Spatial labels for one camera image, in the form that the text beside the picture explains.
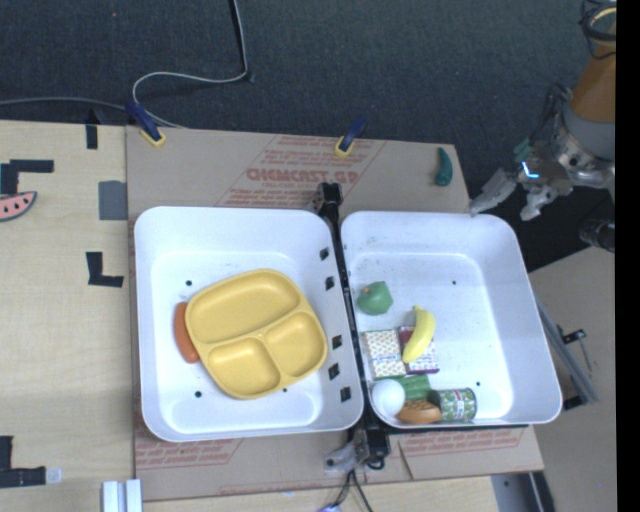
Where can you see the yellow banana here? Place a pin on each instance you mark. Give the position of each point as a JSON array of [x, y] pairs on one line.
[[422, 330]]

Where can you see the purple and white packet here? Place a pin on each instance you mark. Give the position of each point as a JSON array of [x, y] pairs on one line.
[[427, 361]]

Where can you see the orange biscuit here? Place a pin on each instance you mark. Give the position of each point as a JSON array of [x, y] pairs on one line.
[[419, 414]]

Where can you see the yellow divided plate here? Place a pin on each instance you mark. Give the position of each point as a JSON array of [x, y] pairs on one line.
[[250, 325]]

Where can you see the green bell pepper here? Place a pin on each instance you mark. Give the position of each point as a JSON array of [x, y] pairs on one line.
[[374, 300]]

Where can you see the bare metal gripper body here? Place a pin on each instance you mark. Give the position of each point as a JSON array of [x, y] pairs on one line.
[[550, 172]]

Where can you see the brown cardboard board red print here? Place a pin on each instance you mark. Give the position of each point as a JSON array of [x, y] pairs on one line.
[[200, 165]]

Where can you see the orange sausage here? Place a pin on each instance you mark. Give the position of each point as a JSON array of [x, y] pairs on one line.
[[183, 340]]

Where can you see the green chili pepper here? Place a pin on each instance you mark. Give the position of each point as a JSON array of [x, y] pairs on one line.
[[444, 172]]

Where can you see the white egg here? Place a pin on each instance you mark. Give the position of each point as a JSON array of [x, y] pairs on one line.
[[387, 396]]

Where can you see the black cylinder on white bracket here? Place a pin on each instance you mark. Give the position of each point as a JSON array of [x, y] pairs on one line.
[[597, 234]]

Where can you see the thin black and white rod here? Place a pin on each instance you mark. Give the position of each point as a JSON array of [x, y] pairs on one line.
[[345, 280]]

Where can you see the yellow patterned carton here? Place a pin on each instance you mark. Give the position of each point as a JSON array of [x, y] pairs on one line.
[[384, 355]]

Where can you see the white plastic tray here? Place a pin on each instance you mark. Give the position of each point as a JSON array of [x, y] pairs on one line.
[[235, 235], [475, 320]]

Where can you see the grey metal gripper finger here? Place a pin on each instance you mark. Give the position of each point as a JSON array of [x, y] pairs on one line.
[[535, 202], [492, 192]]

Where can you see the pink watermelon slice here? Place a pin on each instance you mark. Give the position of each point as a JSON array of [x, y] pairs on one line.
[[15, 205]]

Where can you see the green and white can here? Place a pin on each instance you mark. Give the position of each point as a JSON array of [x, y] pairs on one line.
[[457, 404]]

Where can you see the green cucumber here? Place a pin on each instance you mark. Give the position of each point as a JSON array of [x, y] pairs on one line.
[[417, 386]]

